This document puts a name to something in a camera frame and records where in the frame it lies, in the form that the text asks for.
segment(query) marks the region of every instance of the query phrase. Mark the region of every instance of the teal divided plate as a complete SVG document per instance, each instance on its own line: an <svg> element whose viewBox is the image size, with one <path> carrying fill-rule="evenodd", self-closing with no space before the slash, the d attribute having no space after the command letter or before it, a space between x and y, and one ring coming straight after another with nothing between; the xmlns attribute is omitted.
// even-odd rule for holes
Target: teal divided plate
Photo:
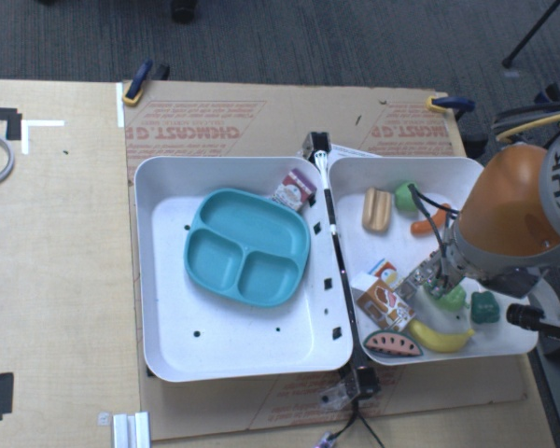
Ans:
<svg viewBox="0 0 560 448"><path fill-rule="evenodd" d="M258 307L284 303L301 282L310 235L302 216L238 189L200 204L185 243L185 268L197 285Z"/></svg>

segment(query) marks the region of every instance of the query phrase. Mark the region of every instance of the small box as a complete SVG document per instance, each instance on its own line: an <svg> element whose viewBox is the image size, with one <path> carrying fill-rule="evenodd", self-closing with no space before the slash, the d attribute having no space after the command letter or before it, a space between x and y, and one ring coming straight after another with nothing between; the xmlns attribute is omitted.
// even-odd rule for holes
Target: small box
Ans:
<svg viewBox="0 0 560 448"><path fill-rule="evenodd" d="M380 329L400 332L414 318L414 310L378 277L360 273L351 289L357 305Z"/></svg>
<svg viewBox="0 0 560 448"><path fill-rule="evenodd" d="M293 168L272 196L272 200L299 212L302 205L315 195L316 187L296 168Z"/></svg>
<svg viewBox="0 0 560 448"><path fill-rule="evenodd" d="M390 290L395 290L402 282L396 267L386 259L381 259L370 270L371 275L375 275L384 282L384 285Z"/></svg>

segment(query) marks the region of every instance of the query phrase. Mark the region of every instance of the green toy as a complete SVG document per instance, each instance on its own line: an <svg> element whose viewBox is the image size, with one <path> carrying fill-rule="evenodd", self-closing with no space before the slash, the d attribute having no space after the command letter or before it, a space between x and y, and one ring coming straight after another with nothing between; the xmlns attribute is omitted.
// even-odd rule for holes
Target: green toy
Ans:
<svg viewBox="0 0 560 448"><path fill-rule="evenodd" d="M470 295L470 318L476 324L495 324L500 319L500 306L490 291Z"/></svg>
<svg viewBox="0 0 560 448"><path fill-rule="evenodd" d="M418 189L416 183L413 181L406 181L396 188L394 191L394 205L399 211L416 212L417 206L414 204L413 196L409 190L409 185L413 184Z"/></svg>
<svg viewBox="0 0 560 448"><path fill-rule="evenodd" d="M449 312L456 312L464 307L467 292L464 288L462 288L462 286L458 285L439 299L434 297L429 298L432 299L441 309Z"/></svg>

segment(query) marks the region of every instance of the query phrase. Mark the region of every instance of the black tape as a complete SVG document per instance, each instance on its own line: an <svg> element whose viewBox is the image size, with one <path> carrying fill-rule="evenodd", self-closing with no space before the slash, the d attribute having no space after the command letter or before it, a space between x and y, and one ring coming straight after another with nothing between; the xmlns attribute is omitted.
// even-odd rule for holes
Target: black tape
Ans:
<svg viewBox="0 0 560 448"><path fill-rule="evenodd" d="M21 140L21 119L17 108L0 108L0 121L7 122L7 140Z"/></svg>
<svg viewBox="0 0 560 448"><path fill-rule="evenodd" d="M0 420L4 413L12 413L12 396L15 376L13 373L0 373Z"/></svg>

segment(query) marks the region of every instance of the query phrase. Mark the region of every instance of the white tape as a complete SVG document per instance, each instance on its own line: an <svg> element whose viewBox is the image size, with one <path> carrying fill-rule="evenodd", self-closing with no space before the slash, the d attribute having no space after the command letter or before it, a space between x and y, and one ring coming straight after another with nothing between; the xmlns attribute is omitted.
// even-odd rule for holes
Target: white tape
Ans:
<svg viewBox="0 0 560 448"><path fill-rule="evenodd" d="M112 418L112 448L149 448L149 413L119 413Z"/></svg>
<svg viewBox="0 0 560 448"><path fill-rule="evenodd" d="M23 119L21 121L21 153L29 154L29 128L32 126L64 126L63 119Z"/></svg>
<svg viewBox="0 0 560 448"><path fill-rule="evenodd" d="M119 121L119 128L124 128L124 103L122 102L122 92L124 87L122 83L116 84L116 108Z"/></svg>

